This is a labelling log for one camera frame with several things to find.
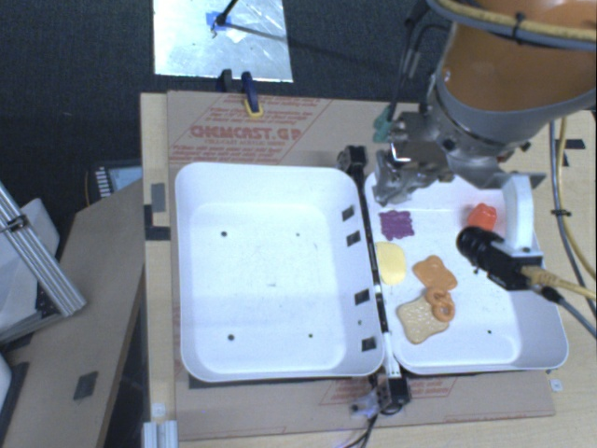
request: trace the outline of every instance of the black clip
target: black clip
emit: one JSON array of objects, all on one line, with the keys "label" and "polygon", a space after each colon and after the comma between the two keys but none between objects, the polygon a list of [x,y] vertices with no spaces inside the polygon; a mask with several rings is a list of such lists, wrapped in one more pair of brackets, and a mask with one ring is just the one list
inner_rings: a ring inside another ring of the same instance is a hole
[{"label": "black clip", "polygon": [[27,216],[25,214],[19,214],[14,219],[11,219],[9,222],[7,222],[6,226],[4,228],[0,229],[0,233],[6,232],[6,231],[15,232],[15,231],[18,231],[19,229],[22,229],[28,225],[29,225],[29,219],[27,218]]},{"label": "black clip", "polygon": [[514,18],[516,18],[516,24],[514,25],[514,27],[512,28],[512,35],[511,38],[518,43],[519,45],[522,45],[522,43],[524,43],[522,40],[519,39],[518,33],[519,33],[519,29],[521,28],[521,24],[523,21],[526,20],[526,16],[524,15],[524,13],[522,13],[521,11],[517,12],[517,14],[514,16]]},{"label": "black clip", "polygon": [[565,209],[552,209],[551,214],[553,214],[555,217],[562,217],[562,216],[570,217],[572,215],[571,212],[566,211]]},{"label": "black clip", "polygon": [[215,90],[222,93],[227,93],[232,90],[232,70],[226,69],[220,73],[215,82]]}]

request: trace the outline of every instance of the blue clip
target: blue clip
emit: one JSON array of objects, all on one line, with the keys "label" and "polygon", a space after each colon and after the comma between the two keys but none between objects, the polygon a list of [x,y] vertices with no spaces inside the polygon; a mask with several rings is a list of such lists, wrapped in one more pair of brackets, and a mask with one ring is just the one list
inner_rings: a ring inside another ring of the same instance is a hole
[{"label": "blue clip", "polygon": [[241,75],[241,81],[243,82],[243,93],[246,95],[244,100],[244,107],[251,118],[260,118],[263,116],[263,108],[259,104],[257,99],[257,89],[255,88],[255,82],[251,73],[248,71],[243,72]]},{"label": "blue clip", "polygon": [[386,106],[382,113],[375,118],[375,121],[373,122],[373,128],[375,128],[373,141],[375,143],[384,143],[388,140],[388,134],[392,129],[392,124],[394,124],[391,120],[388,121],[389,114],[390,106]]},{"label": "blue clip", "polygon": [[207,26],[209,26],[212,30],[225,31],[227,29],[227,25],[232,25],[232,20],[230,19],[230,17],[226,17],[225,25],[218,25],[215,22],[215,20],[217,19],[219,14],[220,13],[218,11],[210,11],[209,13],[205,14],[205,21],[207,23]]}]

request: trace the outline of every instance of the cardboard sheet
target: cardboard sheet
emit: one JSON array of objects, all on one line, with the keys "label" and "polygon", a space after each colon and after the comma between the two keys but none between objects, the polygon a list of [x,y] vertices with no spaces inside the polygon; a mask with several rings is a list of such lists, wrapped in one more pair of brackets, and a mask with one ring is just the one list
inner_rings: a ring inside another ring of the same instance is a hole
[{"label": "cardboard sheet", "polygon": [[88,305],[7,354],[30,366],[6,448],[104,446],[143,288],[141,203],[139,182],[76,215],[61,266]]},{"label": "cardboard sheet", "polygon": [[[167,97],[170,207],[177,171],[192,161],[333,166],[345,146],[365,145],[373,160],[372,121],[384,104],[262,97],[265,119],[251,120],[234,94],[170,92]],[[373,162],[368,165],[372,171]],[[177,243],[172,221],[176,419],[181,441],[363,427],[349,407],[367,379],[208,385],[180,361]],[[539,371],[413,379],[413,401],[380,426],[526,418],[555,413]]]}]

